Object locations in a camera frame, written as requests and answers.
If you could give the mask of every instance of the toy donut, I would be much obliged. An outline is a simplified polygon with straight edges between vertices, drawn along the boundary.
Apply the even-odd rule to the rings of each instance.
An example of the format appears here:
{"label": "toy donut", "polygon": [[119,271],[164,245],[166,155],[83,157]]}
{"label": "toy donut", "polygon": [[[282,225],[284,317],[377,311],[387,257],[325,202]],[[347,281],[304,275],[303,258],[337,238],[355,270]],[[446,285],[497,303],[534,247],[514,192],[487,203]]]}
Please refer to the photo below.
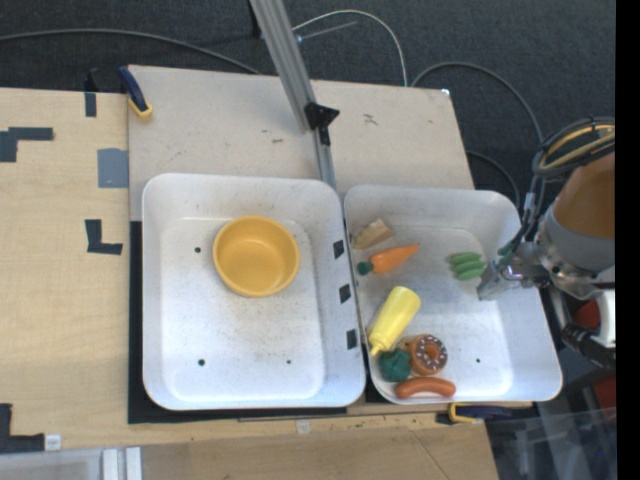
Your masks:
{"label": "toy donut", "polygon": [[447,364],[447,349],[431,334],[421,334],[409,345],[409,365],[418,375],[435,375]]}

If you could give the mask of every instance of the white cable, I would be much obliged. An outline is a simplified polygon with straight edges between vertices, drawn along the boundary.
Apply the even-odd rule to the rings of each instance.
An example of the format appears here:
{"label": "white cable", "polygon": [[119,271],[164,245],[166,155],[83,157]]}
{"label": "white cable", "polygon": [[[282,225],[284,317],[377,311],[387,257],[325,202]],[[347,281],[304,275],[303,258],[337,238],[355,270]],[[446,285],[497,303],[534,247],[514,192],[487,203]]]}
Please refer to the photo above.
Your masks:
{"label": "white cable", "polygon": [[400,66],[402,67],[402,82],[403,82],[404,86],[407,87],[409,85],[408,80],[407,80],[407,69],[405,67],[404,54],[402,53],[402,47],[400,46],[400,41],[398,41],[398,38],[393,33],[393,30],[391,30],[391,28],[389,28],[389,25],[387,25],[384,21],[382,21],[380,18],[374,16],[373,14],[369,14],[368,12],[364,12],[364,11],[358,11],[358,10],[355,10],[355,9],[341,9],[339,11],[328,12],[327,14],[323,14],[321,16],[317,16],[317,17],[312,18],[312,19],[310,19],[308,21],[305,21],[304,23],[301,23],[300,25],[296,25],[295,27],[293,27],[292,30],[295,32],[296,30],[299,30],[299,29],[301,29],[303,27],[311,25],[312,23],[315,23],[317,21],[323,20],[325,18],[329,18],[331,16],[336,16],[336,15],[339,15],[339,14],[358,14],[360,16],[366,16],[367,18],[371,18],[376,23],[378,23],[378,24],[380,24],[380,25],[382,25],[384,27],[384,29],[389,33],[389,35],[393,39],[393,42],[395,43],[396,48],[398,50],[398,55],[400,56]]}

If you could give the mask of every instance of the toy hot dog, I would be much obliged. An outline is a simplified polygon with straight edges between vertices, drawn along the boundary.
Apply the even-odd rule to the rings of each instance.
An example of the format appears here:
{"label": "toy hot dog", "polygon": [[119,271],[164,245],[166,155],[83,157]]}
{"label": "toy hot dog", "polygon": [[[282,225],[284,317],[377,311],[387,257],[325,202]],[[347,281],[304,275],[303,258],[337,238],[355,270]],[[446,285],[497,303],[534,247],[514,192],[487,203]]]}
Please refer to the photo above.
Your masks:
{"label": "toy hot dog", "polygon": [[456,385],[437,377],[414,377],[396,385],[398,398],[409,398],[415,393],[432,392],[450,398],[456,392]]}

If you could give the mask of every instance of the yellow bowl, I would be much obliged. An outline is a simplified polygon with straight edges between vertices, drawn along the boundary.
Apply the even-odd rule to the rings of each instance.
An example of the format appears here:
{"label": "yellow bowl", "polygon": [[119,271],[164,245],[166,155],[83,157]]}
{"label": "yellow bowl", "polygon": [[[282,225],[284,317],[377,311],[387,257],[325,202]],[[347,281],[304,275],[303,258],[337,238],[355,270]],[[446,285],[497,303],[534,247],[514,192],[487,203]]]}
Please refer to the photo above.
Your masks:
{"label": "yellow bowl", "polygon": [[291,284],[300,266],[300,251],[282,224],[247,215],[227,222],[218,232],[213,262],[231,290],[245,297],[265,297]]}

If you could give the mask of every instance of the wire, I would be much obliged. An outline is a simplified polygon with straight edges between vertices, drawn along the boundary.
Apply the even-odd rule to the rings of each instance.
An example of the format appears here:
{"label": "wire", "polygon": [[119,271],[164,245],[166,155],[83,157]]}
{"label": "wire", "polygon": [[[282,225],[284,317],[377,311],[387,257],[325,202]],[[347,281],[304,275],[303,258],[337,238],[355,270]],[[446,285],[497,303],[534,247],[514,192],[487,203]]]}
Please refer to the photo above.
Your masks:
{"label": "wire", "polygon": [[109,28],[71,28],[71,29],[56,29],[56,30],[40,30],[36,32],[25,32],[22,34],[12,34],[7,36],[0,36],[0,43],[8,42],[8,41],[17,41],[20,39],[32,39],[39,37],[48,37],[48,36],[62,36],[62,35],[87,35],[87,34],[106,34],[106,35],[117,35],[117,36],[129,36],[136,37],[141,39],[151,39],[154,41],[160,41],[163,43],[172,44],[174,46],[179,46],[181,48],[187,48],[189,50],[196,51],[198,53],[202,53],[209,57],[213,57],[215,59],[221,60],[238,68],[241,68],[248,73],[253,73],[255,75],[260,75],[261,73],[251,66],[247,66],[242,62],[231,59],[229,57],[225,57],[219,53],[213,52],[211,50],[207,50],[206,48],[201,48],[199,46],[195,46],[189,43],[185,43],[183,41],[178,41],[176,39],[172,39],[170,37],[158,36],[155,34],[147,34],[146,32],[135,32],[131,30],[120,30],[120,29],[109,29]]}
{"label": "wire", "polygon": [[391,30],[389,25],[387,25],[384,21],[382,21],[377,16],[374,16],[373,14],[369,14],[368,12],[364,12],[364,11],[358,11],[356,9],[341,9],[341,10],[338,10],[338,11],[332,11],[332,12],[328,12],[326,14],[322,14],[321,16],[317,16],[315,18],[312,18],[312,19],[310,19],[308,21],[305,21],[304,23],[300,23],[299,25],[296,25],[295,27],[293,27],[292,30],[295,32],[296,30],[300,30],[301,28],[307,27],[307,26],[311,25],[312,23],[316,23],[317,21],[323,20],[325,18],[329,18],[331,16],[337,16],[337,15],[342,15],[342,14],[357,14],[359,16],[365,16],[367,18],[370,18],[370,19],[374,20],[376,23],[378,23],[378,24],[382,25],[382,27],[384,27],[384,29],[389,33],[389,35],[393,39],[393,42],[396,45],[396,49],[398,50],[398,55],[400,57],[400,66],[402,68],[402,83],[403,83],[403,85],[405,87],[407,87],[408,86],[407,68],[406,68],[405,61],[404,61],[404,53],[402,52],[402,47],[400,46],[400,41],[398,41],[398,38],[393,33],[393,30]]}
{"label": "wire", "polygon": [[527,103],[527,101],[516,90],[516,88],[513,87],[513,85],[511,85],[509,82],[507,82],[504,78],[502,78],[497,73],[494,73],[493,71],[491,71],[489,69],[483,68],[482,66],[478,66],[478,65],[472,64],[470,62],[456,62],[456,61],[453,61],[453,62],[442,62],[440,64],[436,64],[434,66],[431,66],[430,68],[427,68],[424,71],[422,71],[420,74],[418,74],[418,76],[416,76],[416,78],[411,83],[411,87],[415,87],[420,82],[420,80],[422,80],[428,74],[433,73],[434,71],[436,71],[438,69],[442,69],[442,68],[446,68],[446,67],[465,67],[465,68],[475,69],[477,71],[480,71],[481,73],[484,73],[484,74],[494,78],[495,80],[500,82],[502,85],[504,85],[507,89],[509,89],[513,93],[513,95],[518,99],[518,101],[521,103],[521,105],[524,107],[525,111],[527,112],[527,115],[529,116],[529,119],[531,120],[531,123],[533,124],[533,127],[535,129],[536,136],[538,138],[538,142],[542,142],[543,141],[542,132],[540,131],[540,125],[538,124],[538,120],[536,119],[536,117],[535,117],[533,111],[531,110],[531,107]]}
{"label": "wire", "polygon": [[500,171],[500,173],[507,179],[507,181],[509,182],[509,184],[511,185],[511,189],[513,190],[513,194],[514,194],[514,204],[516,208],[520,208],[520,190],[518,189],[518,185],[516,184],[516,182],[514,181],[514,179],[511,177],[511,175],[507,172],[507,170],[502,167],[498,162],[496,162],[495,160],[492,160],[491,158],[489,158],[488,156],[485,156],[481,153],[477,153],[475,151],[469,151],[466,150],[465,153],[468,156],[473,156],[476,158],[479,158],[481,160],[484,160],[485,162],[487,162],[488,164],[492,165],[493,167],[495,167],[496,169],[498,169],[498,171]]}

